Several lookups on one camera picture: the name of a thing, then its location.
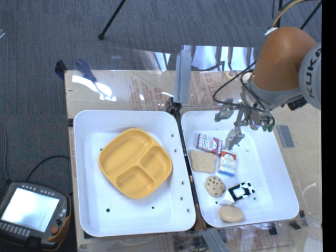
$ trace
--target white tray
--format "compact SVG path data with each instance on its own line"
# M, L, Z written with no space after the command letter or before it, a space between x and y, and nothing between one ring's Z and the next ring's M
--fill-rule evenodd
M220 122L214 120L216 113L218 111L189 111L182 115L182 130L189 157L190 152L196 150L197 137L201 132L225 142L228 132L234 128L237 111ZM245 137L232 149L237 153L234 176L218 173L219 157L212 174L192 171L204 220L213 227L227 227L294 218L299 212L299 204L274 133L264 132L261 128L257 131L250 127L241 129ZM234 204L244 212L242 222L227 223L219 217L220 198L210 196L205 189L205 180L210 175L220 177L226 188L243 181L251 182L256 192Z
M196 220L177 122L163 111L85 110L73 122L79 217L96 237L180 232ZM99 169L100 150L129 128L146 131L173 162L170 176L153 193L133 199L119 192Z

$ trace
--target robotic hand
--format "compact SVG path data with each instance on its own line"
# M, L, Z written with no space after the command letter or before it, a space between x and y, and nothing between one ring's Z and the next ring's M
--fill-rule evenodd
M253 72L243 83L242 101L234 104L232 98L227 99L215 116L220 121L238 110L235 127L226 138L227 150L244 138L241 126L272 131L274 108L287 104L295 110L308 102L321 110L321 42L290 26L272 28L265 35Z

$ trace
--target orange dish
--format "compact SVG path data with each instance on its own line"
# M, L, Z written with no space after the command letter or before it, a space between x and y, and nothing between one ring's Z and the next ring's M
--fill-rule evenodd
M171 174L169 154L147 132L127 129L100 152L99 168L124 195L144 198L155 191Z

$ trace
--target table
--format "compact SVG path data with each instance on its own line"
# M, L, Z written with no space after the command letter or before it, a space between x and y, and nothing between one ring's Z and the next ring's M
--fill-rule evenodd
M230 61L222 68L210 71L219 60L226 60L228 47L221 47L220 57L214 55L218 47L184 46L193 50L189 102L183 103L181 113L192 110L218 110L212 100L213 92L234 74L242 71L251 58L251 49L236 48ZM78 251L317 251L322 247L322 176L321 176L321 111L311 105L291 111L273 111L277 122L274 129L281 155L286 164L300 212L294 219L244 226L215 228L207 225L199 210L193 230L179 233L90 237L79 220L74 143L74 117L82 110L150 110L169 111L174 95L174 70L167 70L170 54L140 50L126 50L141 57L144 70L91 70L97 84L84 78L78 70L66 70L65 92L69 119L72 184ZM223 98L239 99L240 82L233 81L223 91Z

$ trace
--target gray carpet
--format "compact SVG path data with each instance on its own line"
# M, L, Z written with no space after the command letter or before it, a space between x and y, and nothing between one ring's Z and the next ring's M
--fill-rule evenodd
M118 47L178 54L181 45L260 48L277 15L279 0L127 0L104 40L99 40L121 0L0 0L0 122L7 131L8 176L22 180L51 155L69 156L64 82L56 62L68 69L83 58L91 69L141 69L132 57L111 59ZM290 0L283 0L283 5ZM300 3L281 26L300 27L318 1ZM304 30L322 36L322 7ZM0 131L0 160L5 155ZM30 181L72 190L67 159L42 164ZM6 188L3 167L0 188ZM1 252L28 251L0 240ZM72 222L61 252L76 251Z

